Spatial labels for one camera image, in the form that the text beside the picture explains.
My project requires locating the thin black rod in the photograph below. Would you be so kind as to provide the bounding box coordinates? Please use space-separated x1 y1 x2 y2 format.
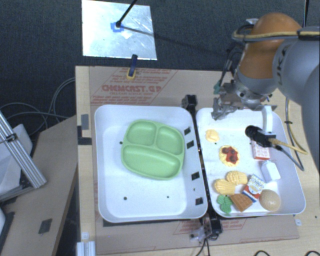
190 106 216 221

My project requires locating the white plastic bottle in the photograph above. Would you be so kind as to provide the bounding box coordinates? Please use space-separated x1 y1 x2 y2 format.
260 159 282 184

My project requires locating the tan round bread roll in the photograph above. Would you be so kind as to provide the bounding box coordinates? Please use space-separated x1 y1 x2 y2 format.
258 189 282 212

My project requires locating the yellow ridged toy shell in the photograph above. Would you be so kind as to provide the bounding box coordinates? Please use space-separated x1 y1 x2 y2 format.
225 170 249 186
213 178 237 196

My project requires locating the green broccoli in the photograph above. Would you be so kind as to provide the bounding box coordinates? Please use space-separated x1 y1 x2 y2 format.
216 194 234 215

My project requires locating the brown waffle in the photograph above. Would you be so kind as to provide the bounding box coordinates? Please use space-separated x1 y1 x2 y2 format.
229 192 254 213

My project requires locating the small yellow toy pasta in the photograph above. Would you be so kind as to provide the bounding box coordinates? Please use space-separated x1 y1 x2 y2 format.
205 129 221 144

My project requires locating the black block with thin wires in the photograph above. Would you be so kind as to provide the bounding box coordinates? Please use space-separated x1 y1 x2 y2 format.
199 216 224 241
181 94 199 110

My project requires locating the white plastic tray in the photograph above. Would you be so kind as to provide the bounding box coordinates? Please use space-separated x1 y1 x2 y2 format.
94 104 209 224
195 107 307 219

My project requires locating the brown cardboard board red print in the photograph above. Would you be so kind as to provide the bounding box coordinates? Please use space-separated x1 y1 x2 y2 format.
88 65 300 256

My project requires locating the black cylinder on white bracket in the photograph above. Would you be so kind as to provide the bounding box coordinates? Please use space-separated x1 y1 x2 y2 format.
244 105 277 148

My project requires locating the green divided plate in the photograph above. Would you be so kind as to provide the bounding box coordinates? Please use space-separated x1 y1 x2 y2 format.
120 119 186 181

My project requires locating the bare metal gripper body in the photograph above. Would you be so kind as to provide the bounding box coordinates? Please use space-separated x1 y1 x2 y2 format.
219 81 274 111

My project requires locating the yellow spaghetti with red sauce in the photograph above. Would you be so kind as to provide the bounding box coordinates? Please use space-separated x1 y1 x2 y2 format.
218 144 241 168

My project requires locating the red and white carton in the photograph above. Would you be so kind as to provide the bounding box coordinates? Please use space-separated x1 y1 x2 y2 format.
250 140 272 161

